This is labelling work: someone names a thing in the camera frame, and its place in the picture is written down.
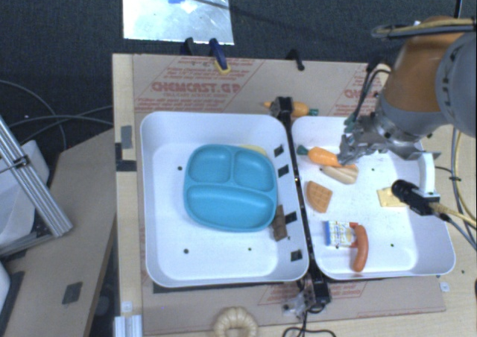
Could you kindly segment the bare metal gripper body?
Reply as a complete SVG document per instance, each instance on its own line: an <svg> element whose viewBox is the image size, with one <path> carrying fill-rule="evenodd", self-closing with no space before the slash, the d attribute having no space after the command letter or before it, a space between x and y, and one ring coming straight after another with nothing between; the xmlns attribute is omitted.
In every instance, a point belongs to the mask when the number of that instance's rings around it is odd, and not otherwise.
<svg viewBox="0 0 477 337"><path fill-rule="evenodd" d="M390 151L403 160L417 160L424 154L436 160L441 155L440 151L425 151L419 137L401 131L383 116L361 116L345 134L352 147L368 147L366 156Z"/></svg>

